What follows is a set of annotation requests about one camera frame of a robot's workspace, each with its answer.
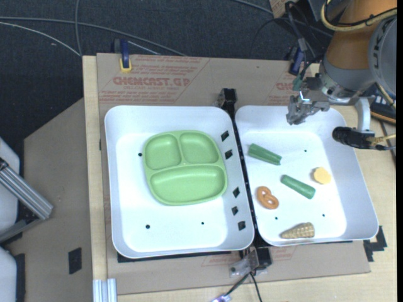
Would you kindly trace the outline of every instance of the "white plastic object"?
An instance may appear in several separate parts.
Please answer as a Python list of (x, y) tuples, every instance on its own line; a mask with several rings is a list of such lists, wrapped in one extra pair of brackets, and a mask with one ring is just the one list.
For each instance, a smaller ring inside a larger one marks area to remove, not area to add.
[[(317, 113), (301, 125), (289, 125), (286, 106), (244, 106), (236, 113), (236, 125), (244, 152), (258, 231), (274, 246), (369, 239), (378, 232), (378, 220), (354, 148), (336, 142), (332, 131), (346, 126), (335, 109)], [(281, 155), (281, 165), (268, 164), (247, 155), (255, 143)], [(323, 167), (329, 184), (313, 178)], [(289, 175), (316, 189), (312, 199), (283, 185)], [(266, 186), (279, 200), (275, 210), (263, 207), (256, 190)], [(300, 223), (311, 222), (313, 238), (284, 239), (280, 234)]]
[(17, 264), (14, 257), (0, 247), (0, 300), (16, 301)]
[[(144, 143), (153, 135), (198, 130), (217, 144), (227, 171), (227, 190), (199, 204), (166, 206), (149, 190)], [(128, 258), (242, 250), (254, 238), (232, 120), (213, 106), (115, 106), (105, 116), (112, 240)], [(232, 155), (226, 159), (225, 153)]]
[[(0, 157), (15, 172), (20, 171), (20, 160), (16, 153), (0, 138)], [(15, 224), (18, 214), (18, 199), (0, 184), (0, 233)]]

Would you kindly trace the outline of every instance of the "green plate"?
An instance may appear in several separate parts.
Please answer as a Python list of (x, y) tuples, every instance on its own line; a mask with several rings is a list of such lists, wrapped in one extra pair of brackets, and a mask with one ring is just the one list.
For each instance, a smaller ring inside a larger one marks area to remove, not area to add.
[(202, 203), (227, 189), (220, 150), (210, 135), (200, 131), (154, 135), (144, 145), (143, 164), (151, 193), (164, 204)]

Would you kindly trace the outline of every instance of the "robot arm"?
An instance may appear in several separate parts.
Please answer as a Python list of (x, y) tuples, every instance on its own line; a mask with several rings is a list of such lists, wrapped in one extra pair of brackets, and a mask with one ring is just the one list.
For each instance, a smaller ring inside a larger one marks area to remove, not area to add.
[(370, 131), (371, 98), (363, 93), (378, 84), (396, 94), (397, 0), (351, 0), (315, 77), (295, 81), (298, 96), (291, 96), (287, 122), (301, 124), (330, 105), (354, 105), (357, 128), (336, 128), (335, 140), (356, 148), (372, 146)]

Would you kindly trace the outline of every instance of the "yellow round object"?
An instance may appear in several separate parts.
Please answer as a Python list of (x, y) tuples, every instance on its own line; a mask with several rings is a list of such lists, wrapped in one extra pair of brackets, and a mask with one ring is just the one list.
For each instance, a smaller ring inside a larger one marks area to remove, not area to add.
[(332, 180), (332, 177), (325, 168), (319, 167), (314, 171), (314, 179), (320, 184), (328, 184)]

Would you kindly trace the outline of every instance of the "toy donut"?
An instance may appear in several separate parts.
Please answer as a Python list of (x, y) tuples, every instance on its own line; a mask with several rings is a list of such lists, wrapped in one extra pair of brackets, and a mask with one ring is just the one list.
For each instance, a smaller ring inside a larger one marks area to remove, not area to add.
[(276, 209), (278, 207), (278, 199), (274, 197), (270, 189), (265, 186), (258, 187), (258, 200), (268, 209)]

